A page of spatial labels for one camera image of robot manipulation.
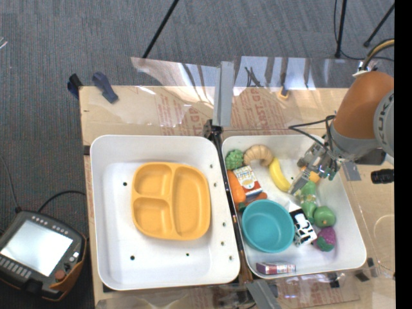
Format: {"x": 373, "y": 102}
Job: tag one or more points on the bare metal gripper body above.
{"x": 317, "y": 159}

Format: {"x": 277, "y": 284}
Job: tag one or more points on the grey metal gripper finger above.
{"x": 299, "y": 183}

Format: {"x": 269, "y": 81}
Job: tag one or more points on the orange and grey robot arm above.
{"x": 360, "y": 108}

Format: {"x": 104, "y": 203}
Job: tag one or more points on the green bottle with orange cap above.
{"x": 308, "y": 200}

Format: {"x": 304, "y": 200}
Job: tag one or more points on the yellow banana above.
{"x": 278, "y": 175}

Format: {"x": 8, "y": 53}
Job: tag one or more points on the green pear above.
{"x": 325, "y": 217}

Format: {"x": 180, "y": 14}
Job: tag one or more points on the black and white milk carton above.
{"x": 304, "y": 228}

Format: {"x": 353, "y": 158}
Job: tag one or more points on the white and red juice carton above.
{"x": 248, "y": 180}

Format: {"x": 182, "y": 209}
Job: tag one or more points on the tan croissant bread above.
{"x": 257, "y": 151}

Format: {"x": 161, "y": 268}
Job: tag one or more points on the teal bowl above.
{"x": 267, "y": 227}

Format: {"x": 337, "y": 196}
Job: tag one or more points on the purple grapes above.
{"x": 326, "y": 239}

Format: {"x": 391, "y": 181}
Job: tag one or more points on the orange carrot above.
{"x": 236, "y": 188}

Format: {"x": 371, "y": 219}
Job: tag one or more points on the white plastic tray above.
{"x": 341, "y": 237}
{"x": 112, "y": 237}

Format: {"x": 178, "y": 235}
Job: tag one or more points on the green broccoli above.
{"x": 234, "y": 159}

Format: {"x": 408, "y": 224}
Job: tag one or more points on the yellow divided plate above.
{"x": 190, "y": 201}

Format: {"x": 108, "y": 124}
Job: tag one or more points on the brown cardboard board red print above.
{"x": 128, "y": 114}

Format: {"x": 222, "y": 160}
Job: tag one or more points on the black cylinder on white bracket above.
{"x": 383, "y": 176}

